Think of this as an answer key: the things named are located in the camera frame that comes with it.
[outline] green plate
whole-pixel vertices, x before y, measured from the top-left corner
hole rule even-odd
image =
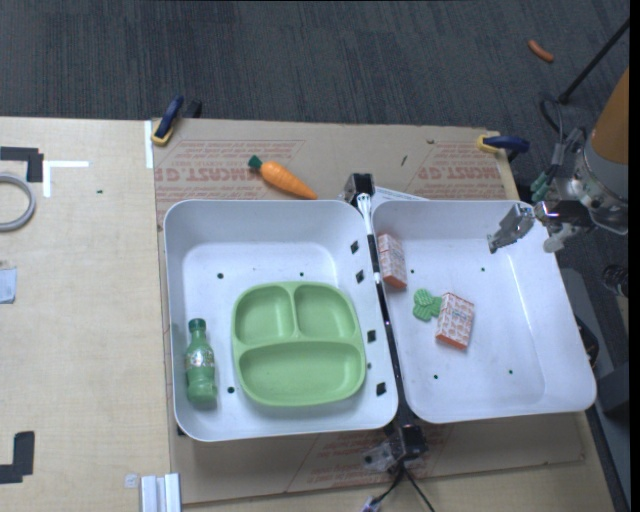
[[[358,318],[333,286],[280,282],[250,288],[234,304],[231,335],[242,388],[261,404],[335,402],[364,381]]]

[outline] blue clamp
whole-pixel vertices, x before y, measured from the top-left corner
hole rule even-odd
[[[499,135],[497,137],[482,136],[482,144],[498,149],[509,149],[517,153],[526,153],[529,151],[529,141],[520,137],[512,137],[509,135]]]
[[[169,142],[171,134],[173,133],[173,122],[178,115],[178,111],[182,107],[184,102],[184,96],[176,95],[169,103],[167,110],[165,111],[158,127],[151,134],[151,140],[158,146],[164,146]]]

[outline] bottle cap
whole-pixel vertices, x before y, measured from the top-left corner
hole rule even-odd
[[[189,332],[206,330],[207,323],[202,318],[194,318],[189,320]]]

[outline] wooden table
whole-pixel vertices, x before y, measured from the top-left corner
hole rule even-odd
[[[145,123],[0,118],[0,133],[0,146],[37,147],[50,161],[88,162],[54,167],[50,197],[43,197],[42,184],[33,185],[33,219],[0,233],[0,269],[18,273],[15,302],[0,305],[0,464],[11,463],[17,432],[35,432],[33,475],[0,485],[0,509],[137,510],[136,476],[171,471]],[[22,204],[0,185],[0,221]],[[581,461],[427,479],[421,488],[438,511],[613,510],[584,414],[576,421]],[[193,510],[356,511],[385,488]],[[426,507],[404,482],[384,509]]]

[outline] pink carton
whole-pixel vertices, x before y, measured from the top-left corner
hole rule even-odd
[[[473,308],[473,303],[468,300],[453,293],[445,293],[438,316],[436,339],[456,348],[466,349],[471,336]]]
[[[382,280],[396,288],[406,288],[407,267],[402,244],[388,233],[380,235],[378,255]]]

